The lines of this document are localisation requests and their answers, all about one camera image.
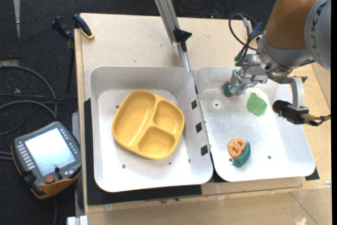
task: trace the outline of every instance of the green toy vegetable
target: green toy vegetable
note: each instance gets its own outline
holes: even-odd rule
[[[239,155],[234,161],[233,161],[233,165],[235,167],[242,167],[246,164],[249,156],[251,154],[251,145],[249,142],[246,143],[246,147],[245,149],[243,150],[242,154]]]

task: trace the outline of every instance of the black bracket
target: black bracket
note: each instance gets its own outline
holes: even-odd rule
[[[188,38],[189,38],[190,36],[192,36],[192,33],[187,32],[187,31],[183,31],[183,30],[181,30],[181,29],[176,28],[176,29],[173,31],[173,34],[174,34],[174,37],[175,37],[176,41],[177,41],[177,42],[180,42],[181,49],[182,49],[184,52],[187,52],[186,41],[188,40]]]

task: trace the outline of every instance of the black floor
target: black floor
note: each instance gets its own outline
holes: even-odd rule
[[[5,25],[0,23],[1,32],[13,31],[15,18],[10,1],[0,2],[0,12],[6,14],[8,21]],[[175,0],[174,4],[178,16],[210,18],[210,14],[215,14],[219,18],[229,18],[233,13],[244,13],[265,24],[274,2],[275,0]],[[67,93],[71,50],[52,31],[51,23],[55,17],[61,16],[72,28],[72,15],[80,12],[159,15],[154,0],[21,0],[19,44],[17,41],[15,43],[14,33],[9,35],[14,39],[13,44],[18,47],[17,50],[8,50],[6,53],[13,53],[14,58],[19,55],[20,66],[37,72],[48,81],[58,99],[58,120],[69,129],[72,128],[71,113],[77,108],[75,73],[70,92]],[[4,59],[1,55],[5,55],[6,50],[3,41],[0,41],[0,49],[1,60]],[[50,89],[36,75],[26,70],[5,69],[0,65],[0,108],[8,102],[27,99],[55,101]],[[8,145],[13,138],[43,127],[53,120],[43,109],[27,119],[36,108],[27,106],[18,112],[20,108],[21,105],[0,110],[0,134],[7,133],[23,122],[14,132],[1,136],[0,151],[9,151]],[[1,225],[53,224],[54,198],[35,198],[12,161],[0,159],[0,172]],[[73,193],[74,187],[71,187],[56,197],[56,224],[65,224],[65,217],[75,215]]]

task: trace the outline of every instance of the pretzel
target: pretzel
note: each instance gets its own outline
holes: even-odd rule
[[[233,139],[228,144],[228,152],[232,158],[237,158],[239,155],[242,154],[243,150],[245,149],[246,144],[240,138]]]

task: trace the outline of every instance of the wooden table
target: wooden table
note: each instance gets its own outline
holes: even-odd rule
[[[95,33],[93,40],[87,40],[80,30],[74,32],[82,174],[85,176],[83,103],[90,98],[90,71],[100,65],[181,66],[181,63],[178,49],[170,43],[160,17],[111,14],[81,14],[81,17]],[[179,18],[179,24],[181,29],[193,33],[187,41],[193,75],[206,66],[233,66],[241,47],[230,33],[228,20]],[[232,25],[235,33],[244,39],[243,23],[233,21]],[[307,65],[293,75],[309,77],[304,90],[305,105],[310,113],[329,114],[330,72]],[[87,204],[86,177],[82,177],[85,215],[90,225],[330,224],[331,122],[303,128],[320,177],[317,180],[307,181],[302,177],[231,183],[210,181],[202,184],[201,196],[93,206]]]

